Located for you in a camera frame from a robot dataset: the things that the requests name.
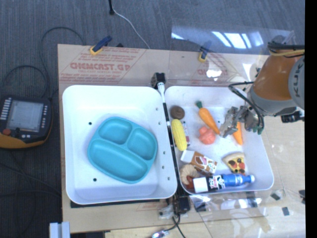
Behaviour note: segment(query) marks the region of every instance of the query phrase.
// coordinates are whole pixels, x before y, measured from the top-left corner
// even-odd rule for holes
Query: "toy carrot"
[[[232,135],[237,140],[237,143],[239,145],[242,145],[243,141],[242,141],[242,132],[241,132],[241,123],[240,122],[237,122],[237,129],[238,130],[236,132],[234,132]]]
[[[199,108],[198,114],[200,118],[209,126],[209,128],[213,129],[216,134],[220,134],[220,131],[215,123],[212,115],[210,114],[209,110],[203,108],[203,104],[201,101],[196,102],[196,106]]]

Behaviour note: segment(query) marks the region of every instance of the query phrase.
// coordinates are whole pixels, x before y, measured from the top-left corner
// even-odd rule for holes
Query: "blue plate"
[[[88,146],[90,163],[106,175],[137,183],[150,171],[158,151],[152,133],[120,117],[106,119]]]

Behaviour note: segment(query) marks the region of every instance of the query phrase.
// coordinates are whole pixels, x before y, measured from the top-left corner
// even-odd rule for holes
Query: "blue bottle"
[[[240,186],[254,182],[254,175],[244,176],[241,174],[216,175],[211,177],[194,178],[195,193],[212,192],[226,187]]]

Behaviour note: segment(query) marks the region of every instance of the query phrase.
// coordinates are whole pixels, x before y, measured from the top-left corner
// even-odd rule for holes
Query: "toy corn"
[[[178,150],[184,151],[187,149],[186,135],[184,127],[179,119],[173,119],[171,122],[172,134],[175,145]]]

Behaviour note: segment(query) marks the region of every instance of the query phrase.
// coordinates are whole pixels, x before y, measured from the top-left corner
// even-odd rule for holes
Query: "toy pizza slice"
[[[233,173],[245,175],[246,165],[244,162],[244,153],[231,153],[223,157],[222,161],[230,168]]]

